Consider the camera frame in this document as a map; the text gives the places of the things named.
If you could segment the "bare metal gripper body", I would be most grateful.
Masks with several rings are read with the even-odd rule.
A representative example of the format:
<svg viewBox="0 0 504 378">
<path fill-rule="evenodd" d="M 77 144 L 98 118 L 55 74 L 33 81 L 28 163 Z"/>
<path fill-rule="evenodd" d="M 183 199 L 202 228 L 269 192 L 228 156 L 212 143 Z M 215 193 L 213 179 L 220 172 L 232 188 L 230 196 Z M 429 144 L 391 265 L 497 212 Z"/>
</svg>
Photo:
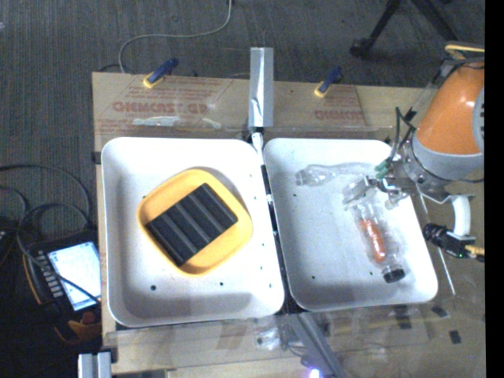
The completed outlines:
<svg viewBox="0 0 504 378">
<path fill-rule="evenodd" d="M 432 179 L 417 159 L 405 152 L 392 162 L 389 186 L 397 194 L 426 195 L 432 190 Z"/>
</svg>

